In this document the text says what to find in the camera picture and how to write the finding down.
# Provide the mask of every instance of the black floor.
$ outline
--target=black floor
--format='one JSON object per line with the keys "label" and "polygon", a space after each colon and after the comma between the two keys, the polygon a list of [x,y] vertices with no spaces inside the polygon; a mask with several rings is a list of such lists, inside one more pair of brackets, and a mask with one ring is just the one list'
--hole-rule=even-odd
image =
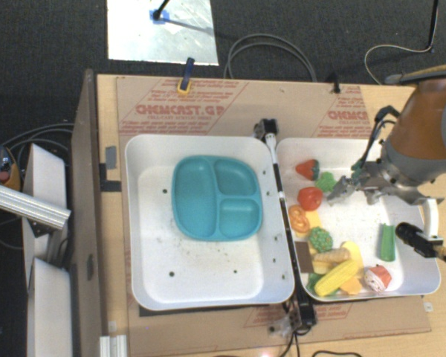
{"label": "black floor", "polygon": [[[197,66],[197,77],[221,77],[230,46],[250,33],[298,45],[319,81],[373,83],[363,56],[389,43],[425,48],[433,0],[211,0],[220,66]],[[0,144],[26,130],[72,122],[83,72],[181,74],[181,66],[107,59],[106,0],[0,0]],[[446,63],[446,0],[440,0],[433,53],[382,49],[369,64],[380,78]],[[235,77],[309,81],[292,56],[255,48],[233,63]],[[19,228],[0,228],[19,243]],[[25,354],[26,297],[21,255],[0,248],[0,356]]]}

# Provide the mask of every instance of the silver metal bar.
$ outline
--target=silver metal bar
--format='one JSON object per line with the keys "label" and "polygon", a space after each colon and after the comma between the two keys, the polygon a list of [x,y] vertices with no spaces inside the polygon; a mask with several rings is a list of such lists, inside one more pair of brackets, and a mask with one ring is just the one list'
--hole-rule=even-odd
{"label": "silver metal bar", "polygon": [[0,209],[56,230],[62,230],[71,215],[70,210],[66,208],[48,204],[2,185],[0,185]]}

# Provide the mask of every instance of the wooden table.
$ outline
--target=wooden table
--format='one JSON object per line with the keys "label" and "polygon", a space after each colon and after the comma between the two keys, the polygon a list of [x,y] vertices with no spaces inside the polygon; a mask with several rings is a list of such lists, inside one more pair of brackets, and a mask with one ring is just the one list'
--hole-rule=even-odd
{"label": "wooden table", "polygon": [[[105,162],[108,144],[119,144],[117,133],[117,86],[116,76],[98,76],[97,101],[100,142],[100,162]],[[412,92],[410,87],[360,86],[369,118],[386,105],[402,109]],[[109,180],[120,180],[120,169],[109,170]],[[423,187],[425,193],[432,196],[446,197],[446,175],[436,183]],[[122,229],[122,194],[119,192],[103,193],[103,266],[106,271],[104,286],[106,291],[106,308],[108,318],[115,323],[117,334],[127,333],[128,313],[126,308],[126,270],[124,263],[124,238]],[[446,245],[446,199],[439,205],[439,234],[445,238]],[[386,336],[377,338],[332,341],[300,346],[303,356],[311,356],[316,350],[336,352],[354,351],[363,357],[370,356],[446,356],[446,264],[439,263],[442,283],[439,290],[424,298],[433,311],[429,313],[432,332]],[[278,356],[283,347],[266,347],[262,349],[237,350],[223,353],[202,353],[194,356]],[[287,356],[296,356],[293,346]]]}

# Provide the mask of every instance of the white tray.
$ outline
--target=white tray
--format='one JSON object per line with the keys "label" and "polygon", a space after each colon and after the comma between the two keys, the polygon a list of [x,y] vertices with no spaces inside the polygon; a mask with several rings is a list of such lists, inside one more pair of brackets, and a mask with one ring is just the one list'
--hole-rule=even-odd
{"label": "white tray", "polygon": [[[314,186],[295,171],[296,165],[311,158],[320,162],[320,172],[329,171],[336,180],[350,176],[350,167],[362,156],[366,141],[322,138],[287,138],[278,145],[277,155],[288,208],[297,204],[297,194],[303,187]],[[369,155],[372,160],[380,155],[376,144]],[[395,241],[396,259],[384,262],[378,258],[381,224],[397,225],[409,222],[423,228],[420,209],[410,206],[395,196],[385,196],[376,205],[368,205],[362,192],[355,192],[344,202],[330,206],[326,200],[317,209],[325,228],[334,240],[334,247],[345,241],[355,242],[362,254],[366,268],[381,264],[392,275],[392,281],[385,292],[375,293],[362,289],[357,296],[338,292],[330,297],[318,297],[321,301],[360,300],[405,295],[425,295],[435,292],[441,282],[435,259],[425,259],[405,245],[399,238]],[[302,241],[294,234],[294,241]],[[303,285],[308,282],[308,274],[301,274]]]}
{"label": "white tray", "polygon": [[[262,226],[248,239],[184,235],[172,213],[172,174],[191,155],[236,158],[255,172]],[[126,147],[132,291],[152,310],[282,303],[294,290],[271,154],[254,138],[139,135]]]}

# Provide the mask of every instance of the blue plate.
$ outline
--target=blue plate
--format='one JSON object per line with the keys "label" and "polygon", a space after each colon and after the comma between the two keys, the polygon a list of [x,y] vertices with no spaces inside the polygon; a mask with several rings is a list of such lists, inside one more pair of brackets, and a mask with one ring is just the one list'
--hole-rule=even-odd
{"label": "blue plate", "polygon": [[245,163],[216,156],[190,156],[175,167],[172,208],[187,236],[211,241],[245,239],[262,222],[254,171]]}

